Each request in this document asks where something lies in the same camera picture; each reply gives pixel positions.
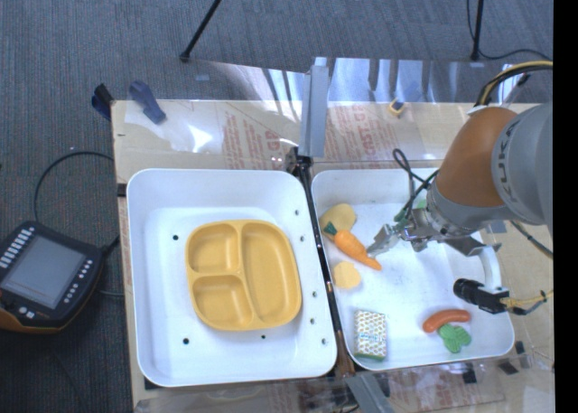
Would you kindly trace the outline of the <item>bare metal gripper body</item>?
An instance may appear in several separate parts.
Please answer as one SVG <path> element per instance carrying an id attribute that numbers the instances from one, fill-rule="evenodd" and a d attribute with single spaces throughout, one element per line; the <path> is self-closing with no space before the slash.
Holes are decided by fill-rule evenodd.
<path id="1" fill-rule="evenodd" d="M 408 242 L 414 252 L 425 250 L 432 241 L 443 242 L 450 238 L 445 230 L 436 229 L 429 221 L 426 208 L 408 210 L 397 227 L 397 236 Z"/>

